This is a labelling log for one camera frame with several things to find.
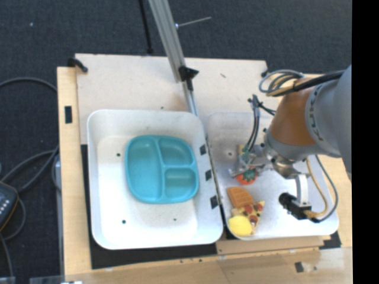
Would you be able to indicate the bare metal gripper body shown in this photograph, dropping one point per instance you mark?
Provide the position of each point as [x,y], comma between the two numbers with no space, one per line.
[279,165]

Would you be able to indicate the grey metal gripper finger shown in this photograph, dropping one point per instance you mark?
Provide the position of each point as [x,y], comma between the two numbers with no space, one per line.
[238,167]
[258,166]

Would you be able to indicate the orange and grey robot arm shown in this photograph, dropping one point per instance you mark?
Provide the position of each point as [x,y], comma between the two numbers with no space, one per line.
[311,120]

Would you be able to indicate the red tomato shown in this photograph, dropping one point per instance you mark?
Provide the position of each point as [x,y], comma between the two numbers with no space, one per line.
[245,178]

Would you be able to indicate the brown biscuit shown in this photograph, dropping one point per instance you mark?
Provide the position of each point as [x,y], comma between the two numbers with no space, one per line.
[240,196]

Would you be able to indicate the pizza slice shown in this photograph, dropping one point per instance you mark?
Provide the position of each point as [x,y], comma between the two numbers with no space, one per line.
[253,213]

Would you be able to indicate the white plastic tray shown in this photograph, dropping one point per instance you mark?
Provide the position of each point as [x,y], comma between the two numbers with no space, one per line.
[275,217]
[109,170]

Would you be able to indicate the yellow lemon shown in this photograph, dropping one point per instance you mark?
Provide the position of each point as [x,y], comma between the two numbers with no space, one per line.
[240,226]

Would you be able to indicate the thin black and white rod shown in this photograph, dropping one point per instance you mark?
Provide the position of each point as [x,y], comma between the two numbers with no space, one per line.
[192,100]

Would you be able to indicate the blue divided plate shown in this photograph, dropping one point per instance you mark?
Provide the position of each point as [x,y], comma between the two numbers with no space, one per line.
[148,170]

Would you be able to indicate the black block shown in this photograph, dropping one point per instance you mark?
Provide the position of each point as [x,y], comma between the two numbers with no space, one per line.
[187,71]

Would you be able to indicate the pale flat board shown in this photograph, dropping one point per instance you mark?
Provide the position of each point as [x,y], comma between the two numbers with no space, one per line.
[127,81]

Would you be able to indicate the black cylinder on white bracket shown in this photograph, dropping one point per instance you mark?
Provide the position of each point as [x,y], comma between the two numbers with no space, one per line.
[291,204]

